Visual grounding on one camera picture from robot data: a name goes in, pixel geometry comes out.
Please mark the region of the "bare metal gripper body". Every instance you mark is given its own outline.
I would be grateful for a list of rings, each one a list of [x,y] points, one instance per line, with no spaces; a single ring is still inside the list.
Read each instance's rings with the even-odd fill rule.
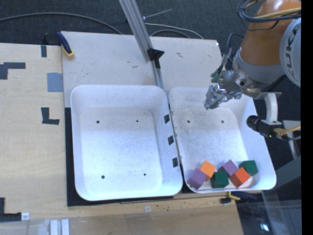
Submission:
[[[218,101],[240,99],[242,95],[258,98],[262,93],[263,84],[256,82],[241,71],[222,70],[213,75],[214,98]]]

